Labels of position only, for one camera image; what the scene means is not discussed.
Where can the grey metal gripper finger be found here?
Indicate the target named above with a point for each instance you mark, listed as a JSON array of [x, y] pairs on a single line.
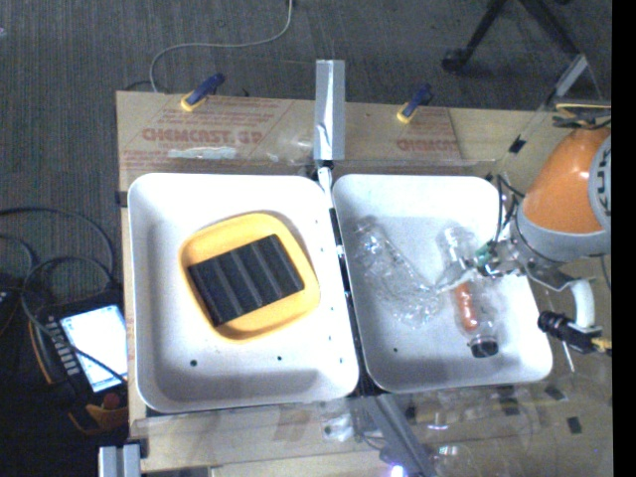
[[472, 261], [454, 278]]

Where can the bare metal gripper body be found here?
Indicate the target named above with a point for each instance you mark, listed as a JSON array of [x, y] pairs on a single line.
[[526, 265]]

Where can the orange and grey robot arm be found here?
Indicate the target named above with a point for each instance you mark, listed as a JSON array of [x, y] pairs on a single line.
[[561, 192]]

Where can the crushed clear plastic bottle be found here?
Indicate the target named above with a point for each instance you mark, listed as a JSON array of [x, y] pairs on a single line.
[[392, 276]]

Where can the clear plastic bottle black cap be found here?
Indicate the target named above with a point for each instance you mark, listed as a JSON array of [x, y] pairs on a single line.
[[484, 338]]

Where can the white plastic tray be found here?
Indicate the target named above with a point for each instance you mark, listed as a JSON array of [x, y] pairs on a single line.
[[427, 197], [164, 266]]

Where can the black ridged rectangular block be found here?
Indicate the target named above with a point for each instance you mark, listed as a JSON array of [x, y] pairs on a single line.
[[246, 278]]

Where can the brown cardboard board red print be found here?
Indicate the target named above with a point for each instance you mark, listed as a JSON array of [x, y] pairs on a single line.
[[223, 132]]

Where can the black cylinder on white bracket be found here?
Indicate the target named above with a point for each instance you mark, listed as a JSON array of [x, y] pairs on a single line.
[[566, 327]]

